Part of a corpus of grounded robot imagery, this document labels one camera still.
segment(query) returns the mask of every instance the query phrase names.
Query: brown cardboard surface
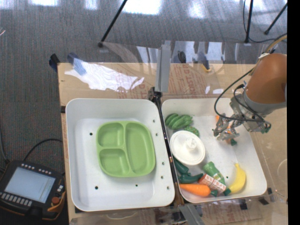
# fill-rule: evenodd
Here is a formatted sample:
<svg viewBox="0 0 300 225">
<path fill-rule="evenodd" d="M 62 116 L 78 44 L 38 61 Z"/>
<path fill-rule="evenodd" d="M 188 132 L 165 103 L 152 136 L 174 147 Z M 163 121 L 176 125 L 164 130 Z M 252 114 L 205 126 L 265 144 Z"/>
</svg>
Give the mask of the brown cardboard surface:
<svg viewBox="0 0 300 225">
<path fill-rule="evenodd" d="M 91 89 L 89 84 L 80 78 L 70 75 L 74 68 L 69 63 L 60 63 L 58 65 L 60 104 L 66 106 L 74 98 L 141 98 L 146 99 L 148 91 L 155 84 L 156 64 L 140 63 L 94 63 L 93 67 L 103 66 L 116 71 L 117 74 L 125 75 L 110 78 L 120 84 L 118 89 L 110 89 L 109 84 L 105 89 Z M 206 72 L 201 64 L 172 64 L 170 68 L 169 93 L 164 93 L 168 98 L 202 98 L 215 96 L 214 91 L 220 88 L 225 89 L 233 81 L 244 75 L 254 67 L 253 64 L 211 64 L 212 70 Z M 142 82 L 130 89 L 122 88 L 126 83 L 124 78 L 136 77 L 142 78 Z M 234 88 L 237 85 L 248 81 L 250 76 L 246 76 L 230 88 L 226 94 L 231 97 Z M 66 168 L 67 191 L 70 191 L 69 162 L 68 162 L 68 139 L 66 116 L 61 115 L 64 141 L 64 156 Z M 267 134 L 252 133 L 256 152 L 262 164 L 268 186 L 271 187 L 276 202 L 270 202 L 263 206 L 256 206 L 252 210 L 239 211 L 236 207 L 227 207 L 220 213 L 217 210 L 204 211 L 203 219 L 205 224 L 222 224 L 237 222 L 236 224 L 278 224 L 276 218 L 287 224 L 287 110 L 276 110 L 268 115 L 267 120 L 272 123 L 272 128 Z M 68 196 L 69 220 L 73 218 L 88 217 L 98 213 L 75 213 L 75 207 L 72 199 Z M 213 217 L 214 213 L 222 214 L 217 221 Z"/>
</svg>

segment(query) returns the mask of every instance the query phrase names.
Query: table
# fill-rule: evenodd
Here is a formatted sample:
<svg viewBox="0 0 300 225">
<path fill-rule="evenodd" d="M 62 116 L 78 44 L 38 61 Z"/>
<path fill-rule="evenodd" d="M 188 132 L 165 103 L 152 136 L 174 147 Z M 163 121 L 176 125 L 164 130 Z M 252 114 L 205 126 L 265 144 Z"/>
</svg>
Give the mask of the table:
<svg viewBox="0 0 300 225">
<path fill-rule="evenodd" d="M 268 191 L 261 197 L 205 204 L 186 203 L 185 208 L 180 210 L 181 213 L 178 213 L 178 207 L 110 212 L 81 212 L 76 209 L 70 197 L 67 124 L 64 113 L 66 105 L 74 98 L 147 99 L 148 92 L 155 86 L 156 81 L 158 49 L 103 44 L 100 52 L 104 62 L 86 62 L 79 59 L 73 64 L 58 64 L 70 224 L 182 224 L 186 222 L 192 225 L 194 219 L 206 225 L 232 222 L 238 225 L 288 224 L 286 108 L 268 115 L 267 120 L 272 124 L 269 133 L 251 133 L 268 183 Z M 216 98 L 222 89 L 255 66 L 257 57 L 268 45 L 171 42 L 170 46 L 172 57 L 169 90 L 163 92 L 162 102 L 171 98 Z M 184 52 L 186 59 L 184 63 L 178 60 L 179 51 Z M 205 59 L 209 61 L 209 70 L 203 65 Z M 246 76 L 243 80 L 247 82 L 249 78 L 250 76 Z M 225 96 L 232 97 L 233 89 L 228 90 Z"/>
</svg>

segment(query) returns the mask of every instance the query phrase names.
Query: white tray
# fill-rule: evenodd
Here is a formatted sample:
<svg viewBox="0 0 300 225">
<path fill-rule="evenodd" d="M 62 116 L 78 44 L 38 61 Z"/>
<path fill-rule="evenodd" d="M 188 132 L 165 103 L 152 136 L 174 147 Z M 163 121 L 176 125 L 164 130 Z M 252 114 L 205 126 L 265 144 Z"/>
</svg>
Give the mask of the white tray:
<svg viewBox="0 0 300 225">
<path fill-rule="evenodd" d="M 227 185 L 230 185 L 235 178 L 235 163 L 246 172 L 246 184 L 236 194 L 219 195 L 217 197 L 201 197 L 180 189 L 180 192 L 187 201 L 191 203 L 213 202 L 226 199 L 253 197 L 262 195 L 267 189 L 267 181 L 264 176 L 260 161 L 258 159 L 254 144 L 249 132 L 243 125 L 236 128 L 240 134 L 235 138 L 236 145 L 228 144 L 226 141 L 219 141 L 213 135 L 212 129 L 216 128 L 216 113 L 214 104 L 216 99 L 169 99 L 162 104 L 164 118 L 171 113 L 189 114 L 193 116 L 193 126 L 200 132 L 200 139 L 205 146 L 205 158 L 199 165 L 187 166 L 191 175 L 205 173 L 202 167 L 212 161 L 216 168 L 225 178 Z M 217 111 L 231 116 L 233 111 L 229 105 L 229 98 L 221 98 L 217 103 Z M 168 139 L 171 139 L 173 130 L 167 128 Z"/>
<path fill-rule="evenodd" d="M 145 99 L 77 98 L 66 106 L 71 197 L 82 211 L 162 207 L 175 197 L 173 178 L 156 105 Z M 105 122 L 133 120 L 151 132 L 156 165 L 148 175 L 118 178 L 98 163 L 96 132 Z"/>
</svg>

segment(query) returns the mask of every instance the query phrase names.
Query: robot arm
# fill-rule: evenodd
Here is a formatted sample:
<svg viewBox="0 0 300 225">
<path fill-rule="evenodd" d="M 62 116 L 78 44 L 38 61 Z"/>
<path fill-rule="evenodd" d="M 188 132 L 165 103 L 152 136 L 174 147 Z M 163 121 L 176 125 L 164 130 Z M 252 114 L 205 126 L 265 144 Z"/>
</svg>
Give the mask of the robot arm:
<svg viewBox="0 0 300 225">
<path fill-rule="evenodd" d="M 243 92 L 236 95 L 237 89 L 243 89 Z M 235 128 L 241 124 L 249 132 L 268 132 L 271 124 L 264 118 L 274 110 L 286 107 L 286 90 L 287 55 L 264 53 L 251 70 L 248 84 L 235 89 L 230 102 L 233 115 L 220 114 L 214 136 L 218 136 L 218 140 L 235 138 L 239 136 Z"/>
</svg>

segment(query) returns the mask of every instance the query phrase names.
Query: black pole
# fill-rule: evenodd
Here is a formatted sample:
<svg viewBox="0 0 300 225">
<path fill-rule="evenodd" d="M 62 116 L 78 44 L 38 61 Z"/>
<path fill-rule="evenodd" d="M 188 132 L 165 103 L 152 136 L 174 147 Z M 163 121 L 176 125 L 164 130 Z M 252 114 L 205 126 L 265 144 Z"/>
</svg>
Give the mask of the black pole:
<svg viewBox="0 0 300 225">
<path fill-rule="evenodd" d="M 273 25 L 276 23 L 277 19 L 281 16 L 281 14 L 283 13 L 283 11 L 286 9 L 287 7 L 287 3 L 285 4 L 285 6 L 281 9 L 281 11 L 278 13 L 277 17 L 275 18 L 275 20 L 272 22 L 272 24 L 270 25 L 270 27 L 264 32 L 264 34 L 268 35 L 269 31 L 271 30 L 271 28 L 273 27 Z"/>
<path fill-rule="evenodd" d="M 124 0 L 117 12 L 117 14 L 115 15 L 115 17 L 113 18 L 111 24 L 109 25 L 108 29 L 106 30 L 105 34 L 103 35 L 102 39 L 101 39 L 101 42 L 98 43 L 98 46 L 99 47 L 102 47 L 102 42 L 104 42 L 104 40 L 106 39 L 108 33 L 110 32 L 110 30 L 112 29 L 114 23 L 116 22 L 116 20 L 118 19 L 118 16 L 120 15 L 122 9 L 124 8 L 125 4 L 126 4 L 127 0 Z"/>
<path fill-rule="evenodd" d="M 249 17 L 248 17 L 248 27 L 247 27 L 247 32 L 246 32 L 245 43 L 248 43 L 248 42 L 249 42 L 249 32 L 250 32 L 250 24 L 251 24 L 252 8 L 253 8 L 253 0 L 251 0 L 251 2 L 250 2 Z"/>
</svg>

